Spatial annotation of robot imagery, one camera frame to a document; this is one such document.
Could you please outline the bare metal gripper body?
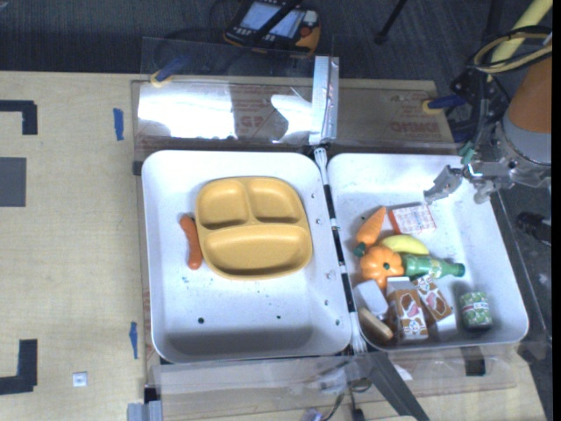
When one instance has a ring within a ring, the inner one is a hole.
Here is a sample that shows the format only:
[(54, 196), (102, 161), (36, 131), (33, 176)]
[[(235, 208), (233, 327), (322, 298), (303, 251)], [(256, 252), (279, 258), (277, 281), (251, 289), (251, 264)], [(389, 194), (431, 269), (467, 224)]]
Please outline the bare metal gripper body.
[(485, 159), (464, 158), (464, 176), (477, 190), (510, 189), (515, 184), (544, 188), (550, 184), (550, 163), (528, 161), (521, 156)]

